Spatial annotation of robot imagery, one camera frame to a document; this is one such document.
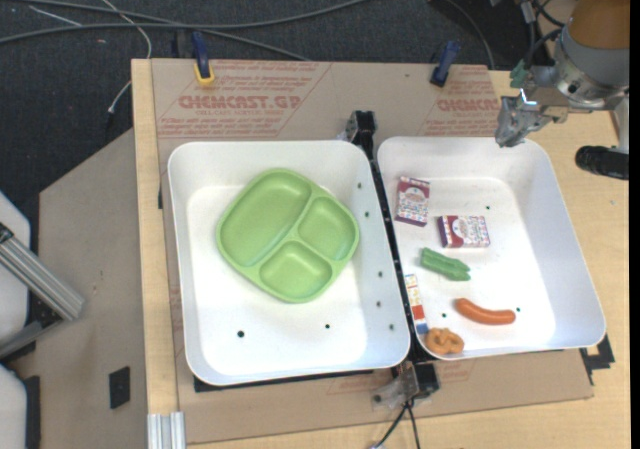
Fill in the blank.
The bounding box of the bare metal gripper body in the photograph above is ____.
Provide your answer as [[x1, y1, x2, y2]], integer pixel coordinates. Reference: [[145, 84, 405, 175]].
[[519, 64, 631, 125]]

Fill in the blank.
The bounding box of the purple and white patterned carton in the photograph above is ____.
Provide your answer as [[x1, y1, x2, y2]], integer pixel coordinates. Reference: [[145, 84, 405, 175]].
[[436, 214, 492, 250]]

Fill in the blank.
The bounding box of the white plastic tray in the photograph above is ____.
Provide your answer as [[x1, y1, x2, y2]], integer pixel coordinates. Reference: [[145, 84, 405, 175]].
[[375, 135, 608, 362], [166, 138, 413, 387]]

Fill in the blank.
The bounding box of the red and white patterned carton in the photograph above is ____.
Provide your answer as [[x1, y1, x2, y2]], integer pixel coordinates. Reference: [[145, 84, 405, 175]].
[[393, 175, 433, 229]]

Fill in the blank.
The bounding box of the green bean bunch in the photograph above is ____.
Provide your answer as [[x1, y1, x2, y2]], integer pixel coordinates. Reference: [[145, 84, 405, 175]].
[[419, 246, 473, 284]]

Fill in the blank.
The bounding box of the orange sausage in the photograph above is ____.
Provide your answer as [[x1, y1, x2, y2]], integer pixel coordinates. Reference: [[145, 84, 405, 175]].
[[454, 297, 517, 327]]

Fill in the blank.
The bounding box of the white carton with coloured squares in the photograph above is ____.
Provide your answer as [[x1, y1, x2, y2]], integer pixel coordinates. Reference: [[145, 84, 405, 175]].
[[402, 272, 432, 336]]

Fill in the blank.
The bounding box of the orange pretzel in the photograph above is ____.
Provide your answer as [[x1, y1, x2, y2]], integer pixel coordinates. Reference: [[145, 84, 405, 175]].
[[424, 326, 466, 358]]

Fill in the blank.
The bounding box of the brown cardboard board red print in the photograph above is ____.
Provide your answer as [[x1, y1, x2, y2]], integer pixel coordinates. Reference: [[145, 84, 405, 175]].
[[149, 58, 596, 444]]

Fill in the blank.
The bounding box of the green divided plate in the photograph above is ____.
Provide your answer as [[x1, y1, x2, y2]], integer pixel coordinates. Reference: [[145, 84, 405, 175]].
[[215, 166, 362, 305]]

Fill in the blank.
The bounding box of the black cylinder on white bracket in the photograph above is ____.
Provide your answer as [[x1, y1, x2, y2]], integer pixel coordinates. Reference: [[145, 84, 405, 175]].
[[574, 92, 631, 182]]

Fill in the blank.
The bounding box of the black block with thin wires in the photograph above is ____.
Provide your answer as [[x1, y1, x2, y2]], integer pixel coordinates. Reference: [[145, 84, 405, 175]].
[[371, 360, 442, 409], [343, 109, 377, 144]]

